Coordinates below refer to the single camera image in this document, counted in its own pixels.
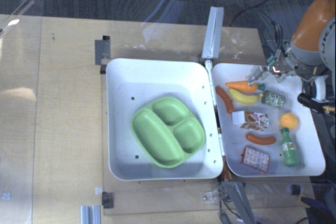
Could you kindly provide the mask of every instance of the wooden table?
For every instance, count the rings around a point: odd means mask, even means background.
[[[114,22],[105,20],[65,19],[43,17],[25,17],[20,24],[25,24],[22,36],[17,38],[14,31],[10,34],[16,42],[22,42],[25,48],[35,48],[37,36],[31,36],[31,28],[41,27],[40,55],[38,65],[38,81],[22,76],[25,60],[18,61],[17,70],[7,70],[8,74],[21,76],[25,85],[38,85],[37,91],[26,100],[32,117],[22,116],[17,106],[10,111],[8,106],[2,108],[0,117],[5,118],[8,110],[17,117],[6,117],[8,121],[17,121],[14,136],[9,137],[6,145],[12,147],[14,164],[8,163],[6,169],[23,169],[26,164],[34,164],[34,180],[27,170],[27,177],[21,178],[21,183],[28,189],[24,201],[21,199],[17,208],[10,207],[5,221],[22,223],[18,212],[31,206],[33,198],[33,223],[80,223],[80,206],[101,203],[100,190],[103,186],[103,144],[102,137],[102,88],[100,66],[95,65],[94,41],[103,35],[111,36],[114,46],[165,46],[172,50],[187,50],[190,46],[199,50],[202,48],[205,26],[189,25],[147,25],[135,22]],[[237,35],[241,41],[260,46],[255,29],[245,29],[230,32]],[[230,56],[230,50],[224,49]],[[32,62],[38,51],[32,51]],[[20,133],[30,131],[35,135],[29,141],[22,141]],[[1,139],[7,139],[9,128],[1,132]],[[4,172],[1,159],[0,173]],[[29,186],[33,186],[33,196],[29,196]],[[256,208],[255,215],[264,219],[263,223],[292,223],[306,215],[302,207],[286,208]],[[234,217],[228,212],[232,223]],[[155,214],[104,215],[102,223],[220,223],[218,210],[202,210],[187,212],[165,212]]]

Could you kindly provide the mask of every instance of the white tray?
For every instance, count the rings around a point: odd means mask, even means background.
[[[216,86],[221,86],[228,92],[226,82],[246,80],[257,66],[237,65],[220,63],[213,69],[213,79]],[[269,75],[265,81],[266,89],[283,94],[286,97],[285,104],[281,109],[275,109],[262,104],[259,100],[255,105],[242,105],[234,101],[235,111],[248,110],[267,113],[270,126],[263,132],[251,131],[256,135],[274,135],[277,139],[273,145],[256,145],[246,140],[245,135],[249,132],[232,124],[231,115],[226,112],[225,105],[217,97],[218,113],[223,133],[225,155],[229,168],[238,176],[242,177],[271,177],[271,176],[318,176],[325,170],[326,163],[323,157],[320,141],[316,128],[308,108],[297,101],[301,93],[302,84],[298,77],[287,77],[284,82],[277,83],[274,76]],[[285,112],[292,112],[299,118],[298,126],[290,130],[290,136],[297,146],[299,165],[287,167],[281,152],[280,116]],[[241,154],[245,146],[259,150],[270,155],[268,172],[263,173],[251,167],[242,165]]]
[[[214,178],[223,169],[216,117],[204,67],[194,62],[115,59],[107,66],[109,166],[122,180]],[[134,113],[157,98],[180,99],[202,123],[206,142],[185,163],[156,166],[136,142]]]

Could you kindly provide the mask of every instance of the orange fruit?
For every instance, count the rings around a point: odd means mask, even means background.
[[[282,128],[293,129],[298,125],[298,118],[292,113],[285,113],[280,118]]]

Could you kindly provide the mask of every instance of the green bottle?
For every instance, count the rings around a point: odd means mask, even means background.
[[[285,157],[285,165],[288,167],[296,166],[299,164],[299,160],[296,156],[296,147],[292,139],[289,137],[289,129],[282,128],[281,134],[283,139],[281,142],[282,152]]]

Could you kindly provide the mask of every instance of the table top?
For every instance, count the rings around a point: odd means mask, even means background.
[[[94,41],[101,39],[103,35],[108,35],[111,36],[111,44],[115,46],[134,47],[134,44],[136,46],[143,44],[150,48],[150,41],[155,40],[153,35],[157,35],[160,30],[161,42],[168,44],[170,48],[178,47],[178,51],[188,50],[187,44],[193,44],[193,48],[198,50],[203,45],[200,36],[205,34],[206,26],[170,24],[144,26],[136,22],[30,16],[27,16],[26,21],[22,23],[25,23],[27,28],[18,40],[22,46],[17,49],[21,51],[13,51],[12,55],[20,55],[25,48],[29,50],[29,53],[25,54],[30,55],[29,61],[34,63],[37,60],[38,67],[34,69],[31,77],[25,76],[24,69],[28,58],[15,58],[15,66],[18,68],[7,69],[7,81],[9,84],[11,82],[15,84],[17,77],[9,75],[19,76],[25,83],[22,82],[18,88],[28,85],[26,88],[34,90],[33,94],[29,91],[25,91],[24,95],[21,94],[28,102],[25,104],[28,110],[18,112],[17,106],[11,105],[6,97],[9,103],[6,109],[0,110],[0,118],[12,121],[1,137],[2,141],[7,140],[6,152],[11,152],[14,160],[13,163],[7,163],[6,169],[8,174],[15,174],[15,171],[23,171],[28,167],[26,174],[22,173],[18,177],[22,184],[20,190],[28,191],[26,194],[22,192],[21,197],[12,195],[11,202],[17,206],[8,208],[4,223],[24,222],[18,214],[23,209],[32,212],[25,217],[34,224],[79,223],[80,206],[101,204],[101,190],[104,185],[103,149],[107,145],[103,142],[102,136],[104,128],[102,76],[100,66],[94,63]],[[40,27],[40,41],[37,36],[30,35],[29,27],[34,26]],[[148,43],[144,39],[146,31],[151,33]],[[262,49],[255,30],[223,28],[223,31],[245,37],[250,44],[255,44],[255,48],[258,48],[258,51],[256,49],[251,51],[260,56]],[[156,48],[161,46],[159,43],[152,45]],[[33,135],[26,140],[22,139],[22,134],[27,132]],[[9,134],[12,136],[4,138],[4,135]],[[7,156],[1,155],[2,169],[6,164],[6,158],[8,159]],[[5,182],[10,181],[3,175],[1,179]],[[290,178],[289,182],[295,180],[309,182],[307,178]],[[285,215],[281,208],[256,208],[254,212],[260,219],[265,219],[263,223],[271,223],[270,221],[274,219],[279,219],[281,221],[279,223],[290,223],[306,216],[301,206],[286,208]],[[235,223],[235,217],[229,212],[228,215],[232,223]],[[155,214],[102,214],[102,223],[135,222],[219,223],[219,217],[216,207],[205,207],[199,211]]]

